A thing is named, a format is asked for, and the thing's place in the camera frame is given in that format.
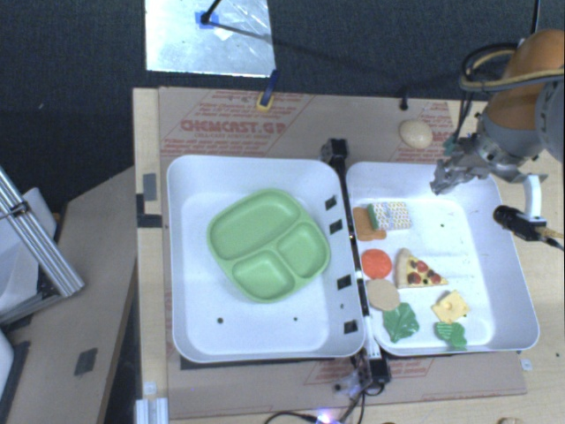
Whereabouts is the brown cardboard board red print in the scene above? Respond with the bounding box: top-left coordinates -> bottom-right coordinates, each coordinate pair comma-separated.
157,87 -> 529,420

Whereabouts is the tan round biscuit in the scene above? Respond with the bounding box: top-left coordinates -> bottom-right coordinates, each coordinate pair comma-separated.
365,278 -> 402,313

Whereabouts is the green divided plate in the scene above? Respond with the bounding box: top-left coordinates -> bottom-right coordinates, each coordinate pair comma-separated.
206,187 -> 333,305

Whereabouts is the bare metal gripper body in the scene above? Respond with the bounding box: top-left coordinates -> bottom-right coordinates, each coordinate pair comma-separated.
435,133 -> 527,180

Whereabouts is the black cylinder on white bracket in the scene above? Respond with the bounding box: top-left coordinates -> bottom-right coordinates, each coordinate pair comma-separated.
493,172 -> 551,243

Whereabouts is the toy pizza slice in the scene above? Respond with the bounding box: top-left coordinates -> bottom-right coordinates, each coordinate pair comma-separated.
393,247 -> 449,290

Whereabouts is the thin black and white rod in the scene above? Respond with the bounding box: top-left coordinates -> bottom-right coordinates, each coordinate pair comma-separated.
331,156 -> 381,361

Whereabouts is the large green lettuce leaf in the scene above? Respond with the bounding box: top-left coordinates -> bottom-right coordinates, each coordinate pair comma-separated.
381,302 -> 421,345

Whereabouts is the yellow cheese slice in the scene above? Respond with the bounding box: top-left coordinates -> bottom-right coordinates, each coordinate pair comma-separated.
430,290 -> 471,325

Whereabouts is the white plastic tray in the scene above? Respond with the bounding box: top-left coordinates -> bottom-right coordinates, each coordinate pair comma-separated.
345,161 -> 541,358
166,154 -> 368,365

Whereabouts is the orange round tomato slice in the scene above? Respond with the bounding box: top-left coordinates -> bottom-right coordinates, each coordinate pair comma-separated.
360,248 -> 394,281

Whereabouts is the small green lettuce leaf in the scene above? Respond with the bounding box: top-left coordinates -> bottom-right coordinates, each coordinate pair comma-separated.
433,321 -> 469,351

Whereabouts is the beige bread roll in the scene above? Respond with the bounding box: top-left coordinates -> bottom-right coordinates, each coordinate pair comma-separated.
398,118 -> 434,150

